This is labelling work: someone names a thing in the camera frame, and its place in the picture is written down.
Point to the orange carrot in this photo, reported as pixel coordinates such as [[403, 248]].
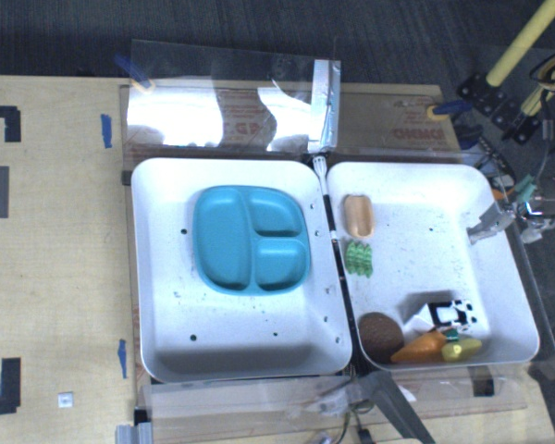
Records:
[[418, 348]]

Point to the tan bread bun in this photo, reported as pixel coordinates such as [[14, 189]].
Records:
[[358, 215]]

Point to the white plastic tray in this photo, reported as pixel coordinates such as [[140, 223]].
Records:
[[240, 331], [425, 266]]

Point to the yellow lemon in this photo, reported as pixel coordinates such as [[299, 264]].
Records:
[[460, 350]]

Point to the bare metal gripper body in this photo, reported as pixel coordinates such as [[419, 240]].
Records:
[[534, 208]]

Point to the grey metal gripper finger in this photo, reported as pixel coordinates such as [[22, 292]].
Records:
[[492, 222]]

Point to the white and black carton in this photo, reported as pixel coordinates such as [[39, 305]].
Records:
[[448, 315]]

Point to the blue divided plate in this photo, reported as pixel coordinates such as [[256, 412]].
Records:
[[226, 243]]

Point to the brown round biscuit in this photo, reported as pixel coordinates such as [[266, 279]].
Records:
[[379, 338]]

